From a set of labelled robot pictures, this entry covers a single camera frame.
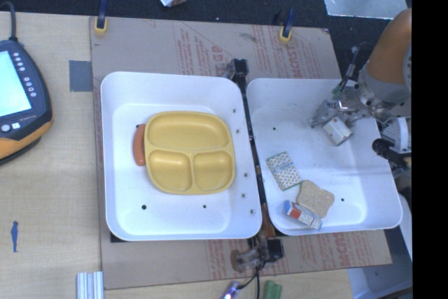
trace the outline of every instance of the metal bracket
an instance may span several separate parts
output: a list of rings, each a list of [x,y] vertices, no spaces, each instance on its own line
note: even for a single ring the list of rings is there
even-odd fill
[[[103,299],[103,272],[76,275],[76,299]]]

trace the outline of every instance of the sausage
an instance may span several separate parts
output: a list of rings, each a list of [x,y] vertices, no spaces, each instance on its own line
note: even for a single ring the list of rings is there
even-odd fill
[[[132,141],[132,154],[138,166],[144,166],[146,164],[144,150],[145,127],[146,125],[144,123],[137,126],[134,140]]]

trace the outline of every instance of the yellow divided plate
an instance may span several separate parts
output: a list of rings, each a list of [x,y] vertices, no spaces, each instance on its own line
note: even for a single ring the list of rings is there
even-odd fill
[[[168,111],[146,123],[146,168],[151,181],[168,193],[217,193],[235,178],[232,136],[210,113]]]

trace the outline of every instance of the wooden table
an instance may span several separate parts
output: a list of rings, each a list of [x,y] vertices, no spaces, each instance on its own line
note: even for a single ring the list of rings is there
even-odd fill
[[[91,61],[89,17],[17,13],[17,37],[41,69],[55,122],[36,147],[0,167],[0,298],[76,297],[76,274],[102,270],[91,92],[71,92],[69,61]],[[0,39],[11,35],[0,12]],[[17,252],[11,228],[18,222]],[[346,270],[262,277],[282,299],[352,298]],[[219,298],[229,281],[105,291],[105,298]],[[255,298],[255,281],[238,299]]]

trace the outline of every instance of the clamp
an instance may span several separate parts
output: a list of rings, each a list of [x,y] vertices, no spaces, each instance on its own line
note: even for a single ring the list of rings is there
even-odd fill
[[[99,33],[106,32],[107,18],[106,18],[107,0],[101,0],[99,2],[99,14],[95,18],[94,30]]]
[[[292,27],[294,21],[294,8],[291,8],[283,21],[280,29],[279,39],[282,43],[288,43],[291,40]]]

